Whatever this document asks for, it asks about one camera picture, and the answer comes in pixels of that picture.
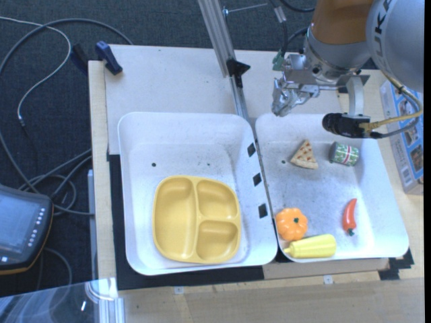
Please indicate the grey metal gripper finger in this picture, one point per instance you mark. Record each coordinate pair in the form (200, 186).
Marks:
(279, 100)
(299, 97)

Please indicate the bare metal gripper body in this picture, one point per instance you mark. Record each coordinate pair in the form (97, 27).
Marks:
(303, 72)

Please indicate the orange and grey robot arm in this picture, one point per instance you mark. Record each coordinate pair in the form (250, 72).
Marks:
(387, 22)

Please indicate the toy pizza slice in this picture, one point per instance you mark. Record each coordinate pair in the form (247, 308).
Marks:
(305, 156)

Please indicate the green and white can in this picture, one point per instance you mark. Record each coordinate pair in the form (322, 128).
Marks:
(345, 154)

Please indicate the white plastic tray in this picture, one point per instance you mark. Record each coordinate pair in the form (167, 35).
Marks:
(188, 140)
(320, 194)

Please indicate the pale flat board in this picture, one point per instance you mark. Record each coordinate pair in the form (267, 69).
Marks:
(168, 82)

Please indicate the blue printed carton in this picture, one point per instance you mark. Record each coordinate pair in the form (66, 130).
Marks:
(409, 153)

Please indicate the orange toy pumpkin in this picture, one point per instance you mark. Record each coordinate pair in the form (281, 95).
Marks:
(290, 225)

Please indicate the red chili pepper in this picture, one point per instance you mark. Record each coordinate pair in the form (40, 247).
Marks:
(349, 215)

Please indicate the yellow mustard bottle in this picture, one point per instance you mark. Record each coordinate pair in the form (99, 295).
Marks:
(314, 247)

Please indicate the yellow divided plate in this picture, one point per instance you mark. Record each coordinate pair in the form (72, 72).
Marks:
(178, 214)

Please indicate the black cylinder on white bracket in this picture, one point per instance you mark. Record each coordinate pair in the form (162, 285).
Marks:
(343, 124)

